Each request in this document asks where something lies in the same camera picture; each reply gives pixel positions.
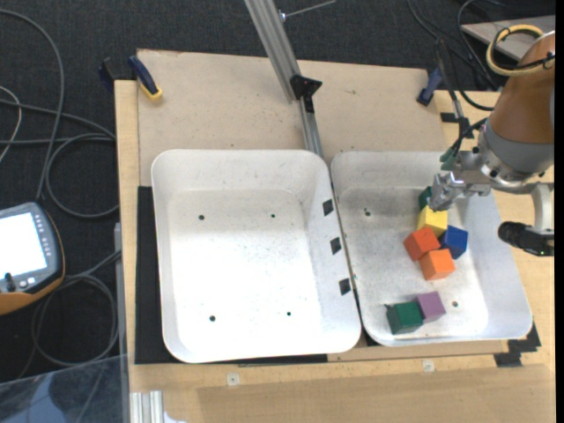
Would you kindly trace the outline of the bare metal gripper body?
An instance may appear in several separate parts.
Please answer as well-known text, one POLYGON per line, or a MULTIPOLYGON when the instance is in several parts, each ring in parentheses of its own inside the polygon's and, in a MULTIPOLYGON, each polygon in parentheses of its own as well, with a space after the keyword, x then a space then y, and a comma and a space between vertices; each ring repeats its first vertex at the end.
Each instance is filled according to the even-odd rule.
POLYGON ((460 152, 448 173, 448 177, 464 182, 464 193, 460 197, 485 196, 492 189, 510 194, 527 193, 531 181, 542 175, 542 169, 526 171, 485 145, 460 152))

